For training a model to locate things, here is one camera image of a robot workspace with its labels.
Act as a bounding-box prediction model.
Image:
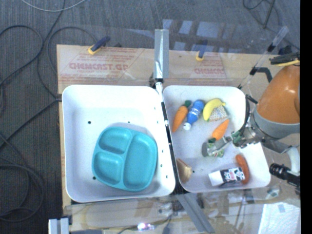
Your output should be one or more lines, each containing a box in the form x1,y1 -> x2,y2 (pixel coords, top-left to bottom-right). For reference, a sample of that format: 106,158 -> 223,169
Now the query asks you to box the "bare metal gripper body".
232,126 -> 264,148

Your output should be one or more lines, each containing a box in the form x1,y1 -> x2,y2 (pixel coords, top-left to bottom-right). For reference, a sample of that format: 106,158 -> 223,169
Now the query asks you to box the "black and white milk carton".
208,167 -> 246,187

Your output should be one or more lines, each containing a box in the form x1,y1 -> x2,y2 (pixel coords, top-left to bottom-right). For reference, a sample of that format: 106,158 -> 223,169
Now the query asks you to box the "blue bottle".
183,99 -> 206,132

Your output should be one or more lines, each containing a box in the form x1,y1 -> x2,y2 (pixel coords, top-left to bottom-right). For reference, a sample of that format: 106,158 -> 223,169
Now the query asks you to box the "blue divided plate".
91,126 -> 159,193

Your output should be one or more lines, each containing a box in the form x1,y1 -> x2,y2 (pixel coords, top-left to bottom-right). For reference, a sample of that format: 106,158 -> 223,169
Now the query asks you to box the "yellow banana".
202,98 -> 227,122

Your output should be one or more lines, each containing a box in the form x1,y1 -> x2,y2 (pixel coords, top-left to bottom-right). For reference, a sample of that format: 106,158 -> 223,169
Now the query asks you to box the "orange sausage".
235,154 -> 250,185

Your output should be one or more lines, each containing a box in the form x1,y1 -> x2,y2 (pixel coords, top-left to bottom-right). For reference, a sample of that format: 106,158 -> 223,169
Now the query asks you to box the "brown cardboard board red print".
56,44 -> 301,232

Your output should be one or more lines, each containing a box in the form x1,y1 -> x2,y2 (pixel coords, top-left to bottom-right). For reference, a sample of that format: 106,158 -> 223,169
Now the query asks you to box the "orange carrot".
208,118 -> 231,143
171,100 -> 193,133

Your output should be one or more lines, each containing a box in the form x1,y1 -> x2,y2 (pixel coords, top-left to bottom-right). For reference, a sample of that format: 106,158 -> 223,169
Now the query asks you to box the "black cylinder on white bracket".
269,146 -> 301,188

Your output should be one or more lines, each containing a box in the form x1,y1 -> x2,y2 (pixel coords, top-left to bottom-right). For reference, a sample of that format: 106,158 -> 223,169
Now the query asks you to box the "white plastic tray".
162,85 -> 272,194
61,84 -> 176,203

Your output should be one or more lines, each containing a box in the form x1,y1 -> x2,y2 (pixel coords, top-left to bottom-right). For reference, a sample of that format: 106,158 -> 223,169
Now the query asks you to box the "pizza slice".
209,105 -> 229,122

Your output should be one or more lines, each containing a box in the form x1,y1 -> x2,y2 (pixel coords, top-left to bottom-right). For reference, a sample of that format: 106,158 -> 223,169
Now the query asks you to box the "brown bread slice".
175,157 -> 194,183

